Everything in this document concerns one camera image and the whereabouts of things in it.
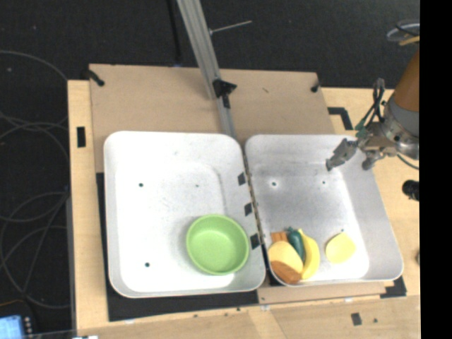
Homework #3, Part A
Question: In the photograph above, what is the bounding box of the brown cardboard board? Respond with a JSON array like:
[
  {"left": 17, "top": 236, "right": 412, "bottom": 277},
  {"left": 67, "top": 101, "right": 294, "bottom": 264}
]
[{"left": 88, "top": 64, "right": 390, "bottom": 305}]

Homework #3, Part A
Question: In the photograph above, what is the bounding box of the yellow banana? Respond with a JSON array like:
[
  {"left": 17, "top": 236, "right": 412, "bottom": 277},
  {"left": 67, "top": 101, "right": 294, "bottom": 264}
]
[{"left": 297, "top": 228, "right": 321, "bottom": 281}]

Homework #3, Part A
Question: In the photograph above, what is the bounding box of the dark green toy vegetable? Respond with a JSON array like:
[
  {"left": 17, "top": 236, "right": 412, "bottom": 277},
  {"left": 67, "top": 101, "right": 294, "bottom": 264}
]
[{"left": 286, "top": 226, "right": 306, "bottom": 264}]

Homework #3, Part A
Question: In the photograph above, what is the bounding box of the white plastic tray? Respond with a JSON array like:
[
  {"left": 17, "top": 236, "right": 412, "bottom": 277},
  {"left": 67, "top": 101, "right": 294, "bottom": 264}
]
[
  {"left": 244, "top": 133, "right": 405, "bottom": 288},
  {"left": 102, "top": 130, "right": 267, "bottom": 299}
]

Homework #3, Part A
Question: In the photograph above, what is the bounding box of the thin black and white rod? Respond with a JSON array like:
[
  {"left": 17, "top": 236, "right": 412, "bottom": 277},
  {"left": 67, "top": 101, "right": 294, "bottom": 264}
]
[{"left": 242, "top": 149, "right": 266, "bottom": 249}]

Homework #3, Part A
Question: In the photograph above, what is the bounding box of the yellow and brown toy bread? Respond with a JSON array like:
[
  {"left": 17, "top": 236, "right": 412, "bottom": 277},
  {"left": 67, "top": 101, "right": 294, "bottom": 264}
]
[{"left": 266, "top": 240, "right": 305, "bottom": 285}]

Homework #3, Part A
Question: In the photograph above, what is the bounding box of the black cylinder on white bracket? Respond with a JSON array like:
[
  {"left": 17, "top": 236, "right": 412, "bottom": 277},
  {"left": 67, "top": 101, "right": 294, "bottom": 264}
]
[{"left": 402, "top": 179, "right": 420, "bottom": 201}]

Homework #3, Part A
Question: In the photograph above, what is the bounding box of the green bowl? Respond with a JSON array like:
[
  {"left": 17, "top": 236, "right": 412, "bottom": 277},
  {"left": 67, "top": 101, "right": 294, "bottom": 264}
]
[{"left": 185, "top": 213, "right": 251, "bottom": 276}]

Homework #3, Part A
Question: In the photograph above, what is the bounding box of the pale yellow toy slice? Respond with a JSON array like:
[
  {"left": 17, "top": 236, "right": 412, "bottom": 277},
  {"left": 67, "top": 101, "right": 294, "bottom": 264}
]
[{"left": 324, "top": 232, "right": 357, "bottom": 265}]

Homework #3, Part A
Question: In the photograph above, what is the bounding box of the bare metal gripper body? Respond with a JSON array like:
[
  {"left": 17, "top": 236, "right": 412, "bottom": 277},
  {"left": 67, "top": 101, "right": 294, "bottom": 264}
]
[{"left": 356, "top": 121, "right": 420, "bottom": 160}]

